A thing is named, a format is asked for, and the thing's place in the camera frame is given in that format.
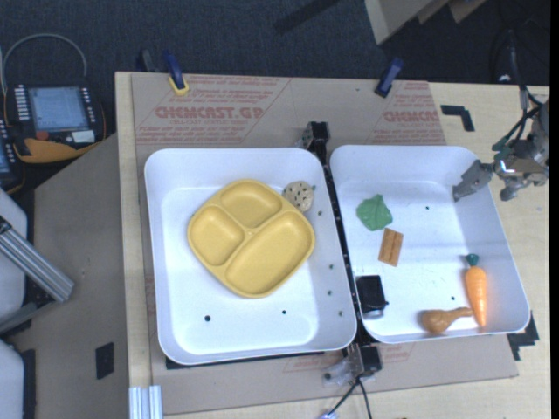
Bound beige chocolate chip biscuit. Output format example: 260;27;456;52
281;181;315;212

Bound small black box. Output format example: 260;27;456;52
355;274;390;320

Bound white plastic tray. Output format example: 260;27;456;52
328;144;532;345
143;147;358;366

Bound orange rectangular cracker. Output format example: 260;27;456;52
377;228;404;268

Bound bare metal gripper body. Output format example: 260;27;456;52
492;100;550;189

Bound green lettuce leaf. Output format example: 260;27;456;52
355;194;393;232

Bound yellow divided plate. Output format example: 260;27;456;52
186;178;316;299

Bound orange carrot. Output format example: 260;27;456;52
464;253;488;328

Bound brown cardboard board, red print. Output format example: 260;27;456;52
130;72;521;416

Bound brown chicken drumstick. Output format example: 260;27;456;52
420;306;475;334

